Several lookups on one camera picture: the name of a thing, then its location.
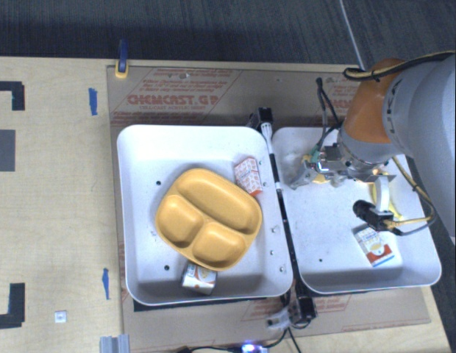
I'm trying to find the white plastic tray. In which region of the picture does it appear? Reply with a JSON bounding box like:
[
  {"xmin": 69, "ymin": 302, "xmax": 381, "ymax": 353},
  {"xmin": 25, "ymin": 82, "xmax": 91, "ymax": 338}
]
[
  {"xmin": 116, "ymin": 124, "xmax": 294, "ymax": 307},
  {"xmin": 271, "ymin": 126, "xmax": 443, "ymax": 296}
]

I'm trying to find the white carton, red and blue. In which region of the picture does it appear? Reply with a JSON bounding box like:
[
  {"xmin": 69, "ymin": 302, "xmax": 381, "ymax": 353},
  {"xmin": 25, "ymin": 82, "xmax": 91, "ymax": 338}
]
[{"xmin": 353, "ymin": 225, "xmax": 396, "ymax": 268}]

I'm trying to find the thin black and white rod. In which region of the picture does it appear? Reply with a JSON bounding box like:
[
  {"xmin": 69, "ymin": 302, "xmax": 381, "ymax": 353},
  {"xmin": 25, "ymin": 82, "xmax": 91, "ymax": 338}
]
[{"xmin": 262, "ymin": 122, "xmax": 307, "ymax": 302}]

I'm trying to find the black block with thin wires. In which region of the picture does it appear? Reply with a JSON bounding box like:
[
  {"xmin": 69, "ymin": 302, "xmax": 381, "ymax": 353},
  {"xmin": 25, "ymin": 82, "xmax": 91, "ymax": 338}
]
[
  {"xmin": 245, "ymin": 107, "xmax": 275, "ymax": 132},
  {"xmin": 293, "ymin": 293, "xmax": 318, "ymax": 326}
]

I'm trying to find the orange and white carton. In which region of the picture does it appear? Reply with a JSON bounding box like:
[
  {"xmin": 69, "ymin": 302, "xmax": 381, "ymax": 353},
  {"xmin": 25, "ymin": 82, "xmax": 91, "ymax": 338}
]
[
  {"xmin": 233, "ymin": 155, "xmax": 264, "ymax": 198},
  {"xmin": 180, "ymin": 263, "xmax": 218, "ymax": 296}
]

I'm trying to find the black cylinder on white bracket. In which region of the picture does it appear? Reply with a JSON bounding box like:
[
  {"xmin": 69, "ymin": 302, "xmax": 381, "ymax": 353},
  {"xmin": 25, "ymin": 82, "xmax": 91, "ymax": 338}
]
[{"xmin": 352, "ymin": 174, "xmax": 397, "ymax": 233}]

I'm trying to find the orange divided plate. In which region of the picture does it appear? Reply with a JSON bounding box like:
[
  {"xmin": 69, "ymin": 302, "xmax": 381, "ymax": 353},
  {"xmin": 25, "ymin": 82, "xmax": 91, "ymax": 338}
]
[{"xmin": 154, "ymin": 167, "xmax": 263, "ymax": 272}]

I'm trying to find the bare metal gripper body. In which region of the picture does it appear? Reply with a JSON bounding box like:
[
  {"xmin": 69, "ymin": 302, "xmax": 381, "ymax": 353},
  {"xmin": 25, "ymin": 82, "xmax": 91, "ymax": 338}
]
[{"xmin": 303, "ymin": 143, "xmax": 397, "ymax": 184}]

